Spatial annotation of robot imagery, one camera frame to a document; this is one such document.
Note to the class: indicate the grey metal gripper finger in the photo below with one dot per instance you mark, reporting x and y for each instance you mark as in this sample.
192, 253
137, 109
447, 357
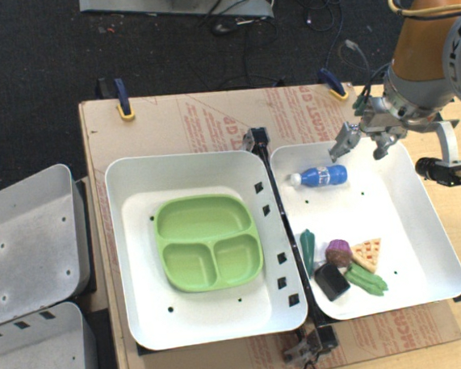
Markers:
344, 140
385, 145

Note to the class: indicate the thin black rod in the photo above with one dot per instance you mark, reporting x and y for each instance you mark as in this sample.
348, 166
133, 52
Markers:
284, 219

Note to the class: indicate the purple and brown cupcake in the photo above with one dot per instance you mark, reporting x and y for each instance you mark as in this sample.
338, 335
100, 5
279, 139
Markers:
338, 252

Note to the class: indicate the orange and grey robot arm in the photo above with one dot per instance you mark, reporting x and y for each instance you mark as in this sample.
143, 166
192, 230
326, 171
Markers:
424, 47

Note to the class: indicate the light green bean pods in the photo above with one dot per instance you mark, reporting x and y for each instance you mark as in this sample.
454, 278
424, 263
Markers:
365, 280

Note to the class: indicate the blue bottle white cap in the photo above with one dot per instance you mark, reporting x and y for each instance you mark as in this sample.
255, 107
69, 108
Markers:
325, 175

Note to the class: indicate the green divided plate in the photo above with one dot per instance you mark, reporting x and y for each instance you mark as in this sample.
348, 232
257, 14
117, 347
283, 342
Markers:
207, 242

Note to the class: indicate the tan lattice pie slice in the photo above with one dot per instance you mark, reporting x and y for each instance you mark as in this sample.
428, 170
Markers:
367, 253

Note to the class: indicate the black cylinder on white bracket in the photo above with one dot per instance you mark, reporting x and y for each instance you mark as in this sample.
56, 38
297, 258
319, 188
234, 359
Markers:
447, 138

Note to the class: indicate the brown cardboard board red print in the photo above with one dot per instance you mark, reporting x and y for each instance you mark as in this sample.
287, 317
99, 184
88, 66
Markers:
175, 120

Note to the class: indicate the white plastic tray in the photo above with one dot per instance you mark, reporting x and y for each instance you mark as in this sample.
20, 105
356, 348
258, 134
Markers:
37, 364
404, 223
25, 240
141, 269

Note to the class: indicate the black box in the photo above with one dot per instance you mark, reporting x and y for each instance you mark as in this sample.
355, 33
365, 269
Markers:
332, 281

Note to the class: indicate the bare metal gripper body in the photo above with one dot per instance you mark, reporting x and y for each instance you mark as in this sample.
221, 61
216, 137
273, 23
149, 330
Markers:
380, 118

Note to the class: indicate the dark green pepper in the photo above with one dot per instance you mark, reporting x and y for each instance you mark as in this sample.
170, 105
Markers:
307, 249

